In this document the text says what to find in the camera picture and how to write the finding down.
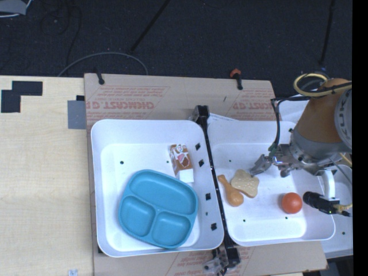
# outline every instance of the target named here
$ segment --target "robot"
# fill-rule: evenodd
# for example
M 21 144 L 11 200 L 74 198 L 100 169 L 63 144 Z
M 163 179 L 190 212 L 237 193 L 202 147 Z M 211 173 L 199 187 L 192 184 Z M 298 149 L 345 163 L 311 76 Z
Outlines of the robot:
M 301 80 L 314 77 L 323 80 L 316 90 L 303 91 L 298 84 Z M 352 84 L 342 78 L 328 78 L 322 74 L 304 74 L 294 81 L 294 88 L 300 96 L 274 98 L 278 132 L 269 148 L 269 154 L 262 154 L 250 169 L 252 175 L 266 171 L 272 165 L 286 177 L 293 170 L 305 170 L 314 176 L 321 176 L 325 184 L 325 195 L 306 192 L 303 201 L 327 214 L 351 216 L 346 210 L 351 205 L 342 206 L 335 199 L 335 184 L 329 168 L 345 154 L 352 155 Z M 309 100 L 295 128 L 291 131 L 288 144 L 278 144 L 279 104 L 285 100 Z

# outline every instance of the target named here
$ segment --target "tomato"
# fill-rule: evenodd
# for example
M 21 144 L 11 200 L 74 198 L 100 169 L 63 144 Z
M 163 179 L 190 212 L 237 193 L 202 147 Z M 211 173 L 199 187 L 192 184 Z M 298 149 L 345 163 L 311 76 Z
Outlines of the tomato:
M 303 206 L 303 201 L 299 194 L 295 192 L 286 193 L 282 197 L 282 209 L 288 214 L 296 214 L 301 210 Z

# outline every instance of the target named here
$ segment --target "blue plate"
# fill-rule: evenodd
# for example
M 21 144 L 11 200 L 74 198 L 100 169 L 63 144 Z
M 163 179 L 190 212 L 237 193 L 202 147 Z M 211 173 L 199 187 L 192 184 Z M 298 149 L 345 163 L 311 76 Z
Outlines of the blue plate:
M 128 181 L 118 218 L 131 236 L 175 248 L 189 237 L 197 212 L 198 197 L 192 187 L 164 173 L 141 170 Z

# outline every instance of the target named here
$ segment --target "bread slice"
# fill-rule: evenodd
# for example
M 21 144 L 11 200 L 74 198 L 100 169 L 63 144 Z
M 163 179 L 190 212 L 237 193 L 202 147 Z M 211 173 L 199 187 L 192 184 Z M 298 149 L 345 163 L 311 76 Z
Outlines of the bread slice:
M 244 193 L 247 197 L 254 198 L 258 194 L 259 179 L 244 170 L 237 170 L 230 184 Z

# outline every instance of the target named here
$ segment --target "dark background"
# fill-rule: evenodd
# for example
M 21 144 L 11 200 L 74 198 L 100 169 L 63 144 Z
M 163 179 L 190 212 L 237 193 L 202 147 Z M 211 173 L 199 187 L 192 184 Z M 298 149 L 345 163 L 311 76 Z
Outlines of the dark background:
M 352 80 L 352 0 L 33 0 L 7 16 L 0 75 L 229 78 L 238 68 L 277 97 L 295 95 L 307 72 Z M 353 275 L 352 257 L 335 264 Z

